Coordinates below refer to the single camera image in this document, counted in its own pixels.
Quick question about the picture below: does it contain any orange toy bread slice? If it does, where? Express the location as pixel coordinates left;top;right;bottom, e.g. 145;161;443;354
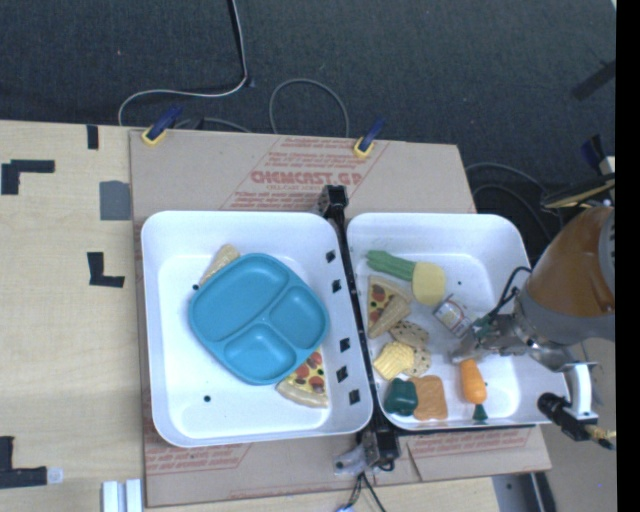
406;374;450;422

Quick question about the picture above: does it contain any black cylinder on white bracket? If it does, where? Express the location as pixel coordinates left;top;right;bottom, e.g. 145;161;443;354
537;361;601;442

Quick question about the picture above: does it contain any toy pizza slice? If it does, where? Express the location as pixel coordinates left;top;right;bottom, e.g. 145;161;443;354
274;348;331;410
366;275;414;327

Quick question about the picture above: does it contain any yellow toy corn piece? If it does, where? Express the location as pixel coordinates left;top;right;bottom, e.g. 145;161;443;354
372;340;417;382

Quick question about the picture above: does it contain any brown cardboard board, red print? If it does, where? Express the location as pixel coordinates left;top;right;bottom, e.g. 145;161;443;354
128;128;554;509

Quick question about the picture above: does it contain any tan chocolate chip biscuit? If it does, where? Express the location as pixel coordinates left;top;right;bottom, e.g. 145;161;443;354
388;320;431;350
402;345;433;378

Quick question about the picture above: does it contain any orange toy carrot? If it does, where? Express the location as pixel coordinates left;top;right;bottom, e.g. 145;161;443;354
459;358;490;425

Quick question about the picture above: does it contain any tan toy waffle cone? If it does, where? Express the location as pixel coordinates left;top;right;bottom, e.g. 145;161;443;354
198;243;242;287
368;296;412;341

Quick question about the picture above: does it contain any white plastic tray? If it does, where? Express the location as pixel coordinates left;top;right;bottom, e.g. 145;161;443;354
345;211;572;432
140;209;375;449

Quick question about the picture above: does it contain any green and yellow toy vegetable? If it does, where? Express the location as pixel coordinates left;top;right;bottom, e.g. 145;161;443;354
365;249;447;307

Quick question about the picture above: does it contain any blue divided plate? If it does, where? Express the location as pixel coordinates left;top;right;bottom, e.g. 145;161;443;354
187;252;332;387

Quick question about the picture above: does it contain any black block with thin wires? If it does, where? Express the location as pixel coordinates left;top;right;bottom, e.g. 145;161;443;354
317;183;350;217
358;428;403;472

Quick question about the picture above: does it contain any green toy pepper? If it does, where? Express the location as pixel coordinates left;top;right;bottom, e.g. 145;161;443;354
383;377;420;418

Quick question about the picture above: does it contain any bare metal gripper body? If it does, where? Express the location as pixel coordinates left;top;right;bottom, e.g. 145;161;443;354
471;314;574;372

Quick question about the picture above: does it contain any small can with yellow label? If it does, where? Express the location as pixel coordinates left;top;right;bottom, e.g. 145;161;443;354
432;295;474;340

